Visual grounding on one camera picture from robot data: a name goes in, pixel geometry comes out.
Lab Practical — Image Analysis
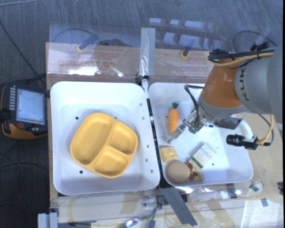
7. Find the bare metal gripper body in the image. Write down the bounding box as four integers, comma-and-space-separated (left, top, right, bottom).
182, 108, 215, 134

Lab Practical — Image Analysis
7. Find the orange carrot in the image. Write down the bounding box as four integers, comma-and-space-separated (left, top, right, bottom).
168, 102, 181, 135

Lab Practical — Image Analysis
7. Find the yellow cheese slice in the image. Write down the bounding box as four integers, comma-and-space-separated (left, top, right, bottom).
159, 146, 179, 162

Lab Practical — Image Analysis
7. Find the white patterned packet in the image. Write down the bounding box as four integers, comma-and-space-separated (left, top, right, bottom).
190, 142, 217, 169

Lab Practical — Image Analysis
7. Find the brown bread bun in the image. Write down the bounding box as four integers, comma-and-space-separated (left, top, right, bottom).
166, 160, 190, 183

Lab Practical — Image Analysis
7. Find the pizza slice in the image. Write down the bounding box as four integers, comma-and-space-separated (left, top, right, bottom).
185, 157, 205, 182

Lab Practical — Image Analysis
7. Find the white plastic tray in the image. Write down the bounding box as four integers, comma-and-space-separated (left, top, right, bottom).
148, 82, 254, 188
49, 81, 161, 196

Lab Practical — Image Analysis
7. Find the yellow divided plate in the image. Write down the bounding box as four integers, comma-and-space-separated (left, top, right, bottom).
69, 112, 139, 179

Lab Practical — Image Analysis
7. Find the brown cardboard board red print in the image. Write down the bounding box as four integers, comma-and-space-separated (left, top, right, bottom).
45, 41, 284, 213

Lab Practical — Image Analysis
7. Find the black cylinder on white bracket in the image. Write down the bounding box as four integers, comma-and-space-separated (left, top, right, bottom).
226, 118, 260, 151

